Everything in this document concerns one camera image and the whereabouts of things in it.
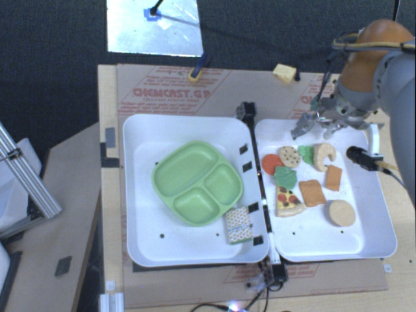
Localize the orange rectangular slice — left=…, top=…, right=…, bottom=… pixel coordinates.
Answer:
left=325, top=164, right=343, bottom=192

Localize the red tomato slice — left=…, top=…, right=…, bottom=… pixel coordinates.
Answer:
left=261, top=153, right=285, bottom=176

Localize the round tan bun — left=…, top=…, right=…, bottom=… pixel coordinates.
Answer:
left=328, top=199, right=357, bottom=228

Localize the orange bread slice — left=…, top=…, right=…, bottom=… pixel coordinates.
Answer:
left=298, top=179, right=327, bottom=208

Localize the brown cardboard board, red print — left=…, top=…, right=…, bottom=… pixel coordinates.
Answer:
left=116, top=63, right=389, bottom=309

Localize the black cylinder on white bracket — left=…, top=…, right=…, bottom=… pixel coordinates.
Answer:
left=346, top=122, right=385, bottom=172

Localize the yellow cheese wedge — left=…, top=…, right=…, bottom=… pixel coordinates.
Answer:
left=272, top=63, right=298, bottom=85

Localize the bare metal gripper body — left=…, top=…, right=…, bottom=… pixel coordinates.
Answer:
left=317, top=94, right=375, bottom=131

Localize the white plastic tray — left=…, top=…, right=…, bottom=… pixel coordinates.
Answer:
left=122, top=113, right=271, bottom=268
left=254, top=118, right=398, bottom=263

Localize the tan chocolate chip biscuit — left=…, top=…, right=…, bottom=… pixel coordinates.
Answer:
left=278, top=145, right=301, bottom=169

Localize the yellow pizza slice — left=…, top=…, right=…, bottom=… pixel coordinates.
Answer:
left=275, top=183, right=307, bottom=218

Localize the green divided plate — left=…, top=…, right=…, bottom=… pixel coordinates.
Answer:
left=151, top=140, right=245, bottom=228

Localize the white yellow-patterned carton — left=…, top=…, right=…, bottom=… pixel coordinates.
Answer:
left=224, top=206, right=255, bottom=246

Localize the thin black and white rod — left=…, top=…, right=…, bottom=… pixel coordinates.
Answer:
left=246, top=115, right=280, bottom=267

